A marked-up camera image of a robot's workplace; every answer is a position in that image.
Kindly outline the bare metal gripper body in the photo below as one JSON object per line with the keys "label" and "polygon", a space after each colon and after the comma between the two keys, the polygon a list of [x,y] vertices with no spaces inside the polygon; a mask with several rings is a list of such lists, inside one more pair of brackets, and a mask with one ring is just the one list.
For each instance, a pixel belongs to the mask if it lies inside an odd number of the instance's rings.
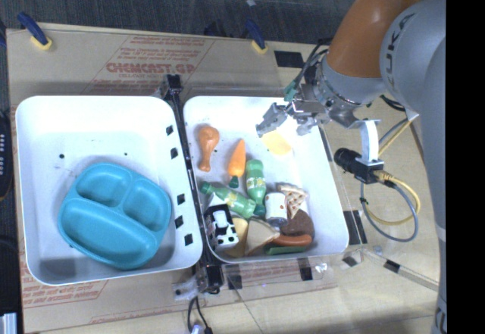
{"label": "bare metal gripper body", "polygon": [[289,113],[303,126],[334,121],[350,128],[358,120],[355,110],[363,105],[363,79],[333,69],[317,69],[313,83],[299,74],[286,87]]}

